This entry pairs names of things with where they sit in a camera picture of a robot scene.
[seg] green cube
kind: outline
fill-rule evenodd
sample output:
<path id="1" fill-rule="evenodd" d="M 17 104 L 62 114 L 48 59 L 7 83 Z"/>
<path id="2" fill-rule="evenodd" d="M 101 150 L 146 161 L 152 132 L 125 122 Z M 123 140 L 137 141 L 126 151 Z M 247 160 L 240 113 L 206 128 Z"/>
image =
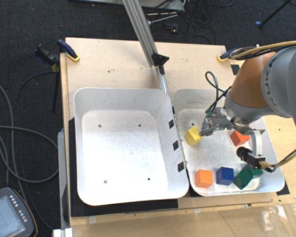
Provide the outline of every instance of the green cube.
<path id="1" fill-rule="evenodd" d="M 235 177 L 234 180 L 234 185 L 237 186 L 239 189 L 243 189 L 244 187 L 246 187 L 250 181 L 252 180 L 253 176 L 252 174 L 249 172 L 249 170 L 244 167 L 239 174 Z"/>
<path id="2" fill-rule="evenodd" d="M 252 178 L 258 178 L 263 174 L 263 170 L 261 168 L 252 168 L 248 164 L 244 168 L 251 173 Z"/>

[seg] orange cube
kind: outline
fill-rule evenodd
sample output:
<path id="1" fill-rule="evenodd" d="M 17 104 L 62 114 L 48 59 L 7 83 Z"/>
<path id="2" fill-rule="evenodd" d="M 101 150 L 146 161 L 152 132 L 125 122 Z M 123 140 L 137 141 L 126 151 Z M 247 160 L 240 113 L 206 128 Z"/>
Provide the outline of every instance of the orange cube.
<path id="1" fill-rule="evenodd" d="M 195 186 L 208 188 L 213 184 L 213 172 L 211 170 L 200 169 L 195 174 Z"/>
<path id="2" fill-rule="evenodd" d="M 234 130 L 233 133 L 230 135 L 230 138 L 233 144 L 237 147 L 245 144 L 248 140 L 250 140 L 251 137 L 250 135 L 242 135 L 240 132 Z"/>

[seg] black mat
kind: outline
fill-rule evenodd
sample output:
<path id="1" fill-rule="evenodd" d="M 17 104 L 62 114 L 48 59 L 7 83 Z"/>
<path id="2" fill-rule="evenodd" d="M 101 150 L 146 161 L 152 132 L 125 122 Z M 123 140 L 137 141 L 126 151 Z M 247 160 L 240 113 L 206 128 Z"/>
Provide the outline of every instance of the black mat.
<path id="1" fill-rule="evenodd" d="M 152 200 L 109 205 L 89 206 L 79 197 L 77 192 L 76 147 L 74 119 L 69 121 L 69 152 L 70 152 L 70 184 L 71 184 L 71 216 L 93 216 L 112 213 L 140 212 L 178 208 L 177 199 Z"/>

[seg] wooden block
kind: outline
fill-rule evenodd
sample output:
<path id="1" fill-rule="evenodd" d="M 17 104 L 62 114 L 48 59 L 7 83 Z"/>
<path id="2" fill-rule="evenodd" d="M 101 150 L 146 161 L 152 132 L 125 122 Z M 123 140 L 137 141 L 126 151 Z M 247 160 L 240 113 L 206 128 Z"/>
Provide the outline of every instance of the wooden block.
<path id="1" fill-rule="evenodd" d="M 250 172 L 250 174 L 252 175 L 252 178 L 258 178 L 263 174 L 263 170 L 260 168 L 254 169 L 254 168 L 251 168 L 249 165 L 246 165 L 244 168 Z"/>
<path id="2" fill-rule="evenodd" d="M 234 185 L 237 186 L 239 189 L 243 189 L 246 187 L 252 180 L 253 176 L 249 172 L 248 168 L 245 166 L 239 174 L 235 177 Z"/>
<path id="3" fill-rule="evenodd" d="M 233 168 L 221 167 L 216 171 L 216 183 L 230 185 L 234 181 Z"/>
<path id="4" fill-rule="evenodd" d="M 234 130 L 234 132 L 230 135 L 230 138 L 235 146 L 240 146 L 250 140 L 251 137 L 250 135 L 242 135 L 240 132 Z"/>
<path id="5" fill-rule="evenodd" d="M 196 125 L 190 128 L 184 135 L 184 138 L 187 140 L 190 146 L 193 146 L 201 141 L 203 136 L 200 136 L 198 133 L 199 127 Z"/>
<path id="6" fill-rule="evenodd" d="M 213 184 L 213 172 L 211 170 L 200 169 L 195 174 L 195 186 L 208 188 Z"/>

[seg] blue clamp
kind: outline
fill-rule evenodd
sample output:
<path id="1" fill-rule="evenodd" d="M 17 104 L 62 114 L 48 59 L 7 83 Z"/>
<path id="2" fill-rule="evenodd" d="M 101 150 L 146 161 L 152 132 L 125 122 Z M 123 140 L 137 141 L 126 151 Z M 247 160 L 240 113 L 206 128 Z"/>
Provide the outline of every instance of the blue clamp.
<path id="1" fill-rule="evenodd" d="M 35 49 L 35 56 L 42 63 L 47 63 L 50 65 L 53 72 L 59 72 L 59 57 L 46 50 L 42 44 L 39 44 Z"/>
<path id="2" fill-rule="evenodd" d="M 227 51 L 227 52 L 224 53 L 224 54 L 218 55 L 218 56 L 217 56 L 217 59 L 218 59 L 220 62 L 226 61 L 226 60 L 229 58 L 230 54 L 231 54 L 234 50 L 237 50 L 237 49 L 238 49 L 238 48 L 236 47 L 236 48 L 234 48 L 234 49 L 231 49 L 231 50 Z"/>
<path id="3" fill-rule="evenodd" d="M 73 60 L 74 62 L 77 62 L 80 59 L 80 56 L 76 54 L 75 51 L 71 48 L 71 46 L 69 46 L 62 39 L 58 40 L 57 45 L 64 49 L 67 52 L 67 57 Z"/>

